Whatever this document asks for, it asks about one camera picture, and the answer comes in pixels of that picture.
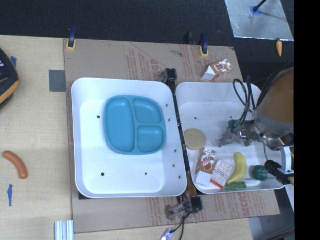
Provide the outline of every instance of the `white tray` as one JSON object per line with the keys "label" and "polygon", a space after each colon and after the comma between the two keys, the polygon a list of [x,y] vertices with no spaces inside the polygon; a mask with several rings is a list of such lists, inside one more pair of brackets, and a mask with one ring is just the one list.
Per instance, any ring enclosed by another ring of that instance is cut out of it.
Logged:
{"label": "white tray", "polygon": [[[75,182],[88,198],[179,196],[187,187],[186,168],[172,92],[155,81],[81,78],[71,89]],[[154,100],[163,111],[166,143],[154,154],[115,153],[105,138],[108,99],[134,95]]]}
{"label": "white tray", "polygon": [[[236,86],[244,101],[245,96],[240,84],[237,83]],[[261,91],[255,85],[252,85],[252,92],[255,103],[257,103]],[[181,83],[176,88],[176,98],[183,132],[191,128],[202,131],[206,137],[205,145],[216,151],[216,159],[224,160],[233,168],[236,168],[235,153],[241,152],[244,155],[247,162],[247,171],[243,181],[245,181],[247,188],[241,190],[242,192],[284,187],[270,173],[266,181],[259,181],[251,177],[250,171],[253,166],[264,165],[266,162],[262,143],[255,141],[252,145],[245,147],[242,140],[237,139],[233,143],[219,147],[219,141],[227,131],[228,122],[231,119],[240,119],[245,108],[237,97],[232,83]],[[248,113],[246,119],[250,120],[251,118],[251,113]],[[187,152],[191,176],[194,179],[199,151],[187,148]],[[280,152],[268,152],[268,158],[281,164]],[[212,183],[209,186],[204,186],[194,182],[194,185],[204,194],[234,192],[226,188],[220,189]]]}

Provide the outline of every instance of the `blue divided plate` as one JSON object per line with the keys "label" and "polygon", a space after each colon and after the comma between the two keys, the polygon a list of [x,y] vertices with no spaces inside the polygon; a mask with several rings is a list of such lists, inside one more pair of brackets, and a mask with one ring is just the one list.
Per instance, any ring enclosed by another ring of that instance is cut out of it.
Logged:
{"label": "blue divided plate", "polygon": [[125,155],[148,155],[166,144],[167,132],[161,107],[152,99],[119,95],[104,107],[104,133],[109,146]]}

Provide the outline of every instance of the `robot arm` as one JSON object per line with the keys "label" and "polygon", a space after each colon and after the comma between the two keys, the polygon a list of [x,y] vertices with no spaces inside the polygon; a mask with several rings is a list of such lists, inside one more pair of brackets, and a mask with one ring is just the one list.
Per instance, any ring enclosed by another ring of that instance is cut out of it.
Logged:
{"label": "robot arm", "polygon": [[[294,67],[290,66],[270,76],[261,90],[256,106],[250,97],[249,81],[247,89],[244,113],[239,120],[229,121],[219,146],[235,139],[243,140],[246,147],[253,141],[263,143],[267,159],[264,167],[282,184],[291,184],[291,177],[294,175]],[[253,119],[246,121],[250,102],[253,106]],[[280,151],[281,165],[268,160],[266,149]]]}

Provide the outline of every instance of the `metal bracket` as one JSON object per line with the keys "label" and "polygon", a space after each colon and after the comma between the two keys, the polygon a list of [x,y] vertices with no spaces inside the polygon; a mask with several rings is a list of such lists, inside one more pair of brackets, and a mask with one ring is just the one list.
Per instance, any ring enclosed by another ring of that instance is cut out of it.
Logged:
{"label": "metal bracket", "polygon": [[54,240],[74,240],[74,221],[56,221],[54,223]]}
{"label": "metal bracket", "polygon": [[159,82],[162,82],[166,84],[171,92],[172,92],[172,97],[173,97],[173,102],[174,102],[174,109],[175,109],[175,115],[176,115],[176,120],[178,123],[178,129],[179,129],[179,134],[180,134],[180,139],[181,139],[181,144],[182,144],[182,150],[183,150],[183,158],[184,158],[184,165],[185,165],[185,170],[186,170],[186,176],[187,176],[187,190],[190,195],[190,197],[195,197],[197,196],[197,189],[193,184],[192,177],[191,177],[191,172],[190,172],[190,164],[189,164],[189,156],[186,148],[186,142],[185,142],[185,137],[180,121],[180,114],[179,114],[179,107],[178,107],[178,101],[176,97],[176,79],[177,79],[177,71],[175,68],[166,68],[159,79]]}

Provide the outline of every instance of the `green toy vegetable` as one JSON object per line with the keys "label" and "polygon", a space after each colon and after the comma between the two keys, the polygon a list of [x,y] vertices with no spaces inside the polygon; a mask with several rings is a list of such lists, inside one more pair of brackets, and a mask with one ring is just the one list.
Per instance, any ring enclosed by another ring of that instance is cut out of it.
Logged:
{"label": "green toy vegetable", "polygon": [[264,182],[268,177],[268,171],[263,165],[256,165],[252,170],[252,177]]}
{"label": "green toy vegetable", "polygon": [[232,131],[238,132],[241,130],[241,121],[240,120],[230,120],[229,121],[229,129],[231,129]]}
{"label": "green toy vegetable", "polygon": [[245,190],[247,188],[247,185],[244,181],[234,181],[230,184],[225,184],[225,187],[228,190],[236,191],[236,190]]}

